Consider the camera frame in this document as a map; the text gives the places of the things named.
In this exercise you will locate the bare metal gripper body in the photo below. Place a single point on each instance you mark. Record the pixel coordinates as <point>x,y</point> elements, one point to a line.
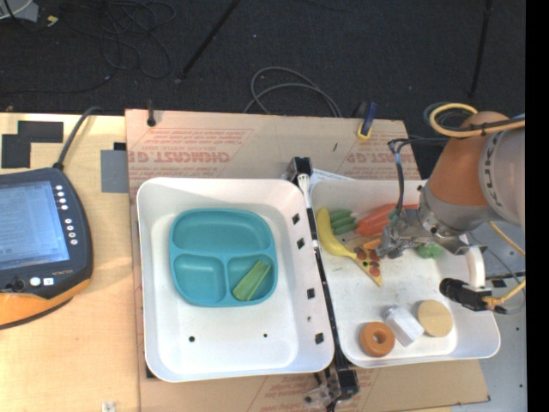
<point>409,229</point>

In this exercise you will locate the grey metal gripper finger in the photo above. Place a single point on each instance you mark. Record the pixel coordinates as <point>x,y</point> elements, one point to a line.
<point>381,249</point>
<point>396,253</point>

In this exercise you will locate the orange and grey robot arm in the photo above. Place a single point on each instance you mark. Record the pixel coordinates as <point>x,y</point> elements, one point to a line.
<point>465,174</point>

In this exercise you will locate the pizza slice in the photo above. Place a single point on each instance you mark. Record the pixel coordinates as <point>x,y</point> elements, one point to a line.
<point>369,264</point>

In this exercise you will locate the orange carrot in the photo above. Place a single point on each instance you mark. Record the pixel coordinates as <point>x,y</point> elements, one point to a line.
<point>375,222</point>

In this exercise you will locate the green broccoli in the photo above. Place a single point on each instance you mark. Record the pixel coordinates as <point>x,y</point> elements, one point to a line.
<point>431,251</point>

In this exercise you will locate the white plastic tray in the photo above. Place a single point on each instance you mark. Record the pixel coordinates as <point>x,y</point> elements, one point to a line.
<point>231,341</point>
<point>412,281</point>

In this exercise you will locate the green pea pods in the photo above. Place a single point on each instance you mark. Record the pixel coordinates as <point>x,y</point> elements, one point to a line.
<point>342,222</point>

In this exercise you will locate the yellow banana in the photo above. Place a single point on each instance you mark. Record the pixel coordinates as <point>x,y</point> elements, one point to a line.
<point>328,236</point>

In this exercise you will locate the thin black and white rod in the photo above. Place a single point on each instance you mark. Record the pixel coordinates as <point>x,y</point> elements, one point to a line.
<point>319,256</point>

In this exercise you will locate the white plastic bottle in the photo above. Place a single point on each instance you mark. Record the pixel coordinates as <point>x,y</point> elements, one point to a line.
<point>403,325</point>

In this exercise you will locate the tan round biscuit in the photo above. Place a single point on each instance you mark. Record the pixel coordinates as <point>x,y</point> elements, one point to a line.
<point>435,318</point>

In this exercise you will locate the white printed paper sheet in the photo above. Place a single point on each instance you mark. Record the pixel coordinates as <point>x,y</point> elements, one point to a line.
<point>332,175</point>

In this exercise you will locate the orange doughnut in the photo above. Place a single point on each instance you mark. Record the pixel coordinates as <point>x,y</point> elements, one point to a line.
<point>369,345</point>

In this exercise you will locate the green celery stick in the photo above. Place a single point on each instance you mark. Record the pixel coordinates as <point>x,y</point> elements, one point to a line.
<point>252,280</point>

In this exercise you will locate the brown cardboard board red print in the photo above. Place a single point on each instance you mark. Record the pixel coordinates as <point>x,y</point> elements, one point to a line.
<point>257,153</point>

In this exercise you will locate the blue divided plate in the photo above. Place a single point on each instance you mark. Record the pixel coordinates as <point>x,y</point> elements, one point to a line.
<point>206,247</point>

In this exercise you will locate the black cylinder on white bracket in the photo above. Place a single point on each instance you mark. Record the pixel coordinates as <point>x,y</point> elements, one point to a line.
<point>461,292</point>

